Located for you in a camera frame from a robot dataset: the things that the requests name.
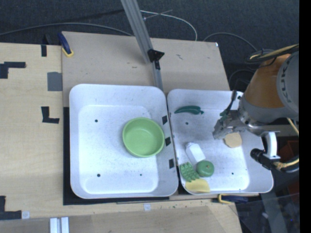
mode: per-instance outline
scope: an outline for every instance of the dark green circular object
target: dark green circular object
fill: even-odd
[[[201,177],[210,177],[214,173],[214,164],[210,161],[200,161],[196,165],[196,171]]]

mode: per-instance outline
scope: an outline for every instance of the green plate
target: green plate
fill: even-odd
[[[138,117],[128,121],[122,132],[126,149],[136,157],[151,157],[164,147],[162,128],[153,120]]]

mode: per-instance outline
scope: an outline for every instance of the tray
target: tray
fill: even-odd
[[[178,187],[164,93],[149,86],[79,84],[69,95],[70,184],[84,199],[166,197]],[[157,122],[165,135],[156,156],[137,158],[122,141],[136,117]]]
[[[227,147],[223,140],[213,138],[214,125],[220,118],[220,112],[229,105],[230,98],[230,91],[175,89],[168,94],[168,109],[178,164],[190,162],[185,152],[185,144],[195,142],[200,145],[206,159],[215,166],[214,174],[204,178],[211,189],[208,194],[269,192],[273,187],[271,172],[250,156],[252,149],[263,149],[260,137],[245,131],[241,133],[242,146],[234,149]],[[200,106],[204,113],[174,114],[177,109],[187,105]],[[237,108],[238,100],[232,105],[232,109]],[[203,194],[188,192],[194,195]]]

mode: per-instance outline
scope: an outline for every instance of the white cable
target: white cable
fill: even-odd
[[[148,13],[148,14],[153,14],[153,15],[164,16],[164,17],[170,17],[170,18],[174,18],[174,19],[183,21],[183,22],[187,23],[193,29],[193,31],[195,33],[195,41],[197,41],[197,39],[198,39],[198,34],[197,34],[195,28],[189,22],[187,22],[186,20],[184,20],[182,18],[174,17],[174,16],[171,16],[171,15],[166,15],[166,14],[163,14],[163,13],[156,13],[156,12],[150,12],[150,11],[144,11],[144,10],[141,10],[140,12]]]

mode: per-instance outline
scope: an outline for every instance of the black tape mark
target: black tape mark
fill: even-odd
[[[9,68],[26,68],[26,62],[4,62],[0,64],[0,79],[7,79]]]
[[[171,138],[170,137],[167,137],[165,139],[165,145],[168,146],[169,144],[171,144]]]
[[[48,106],[42,106],[42,122],[47,122],[47,123],[59,123],[59,118],[50,118],[50,108]]]
[[[63,76],[59,72],[48,72],[48,91],[62,91]]]
[[[163,125],[167,123],[167,116],[162,117],[162,123]]]
[[[47,57],[47,46],[46,45],[41,45],[41,56]]]
[[[170,169],[173,168],[175,166],[174,164],[174,159],[170,159],[169,160],[169,165],[170,165]]]
[[[6,212],[5,196],[0,196],[0,220],[21,219],[21,211]]]

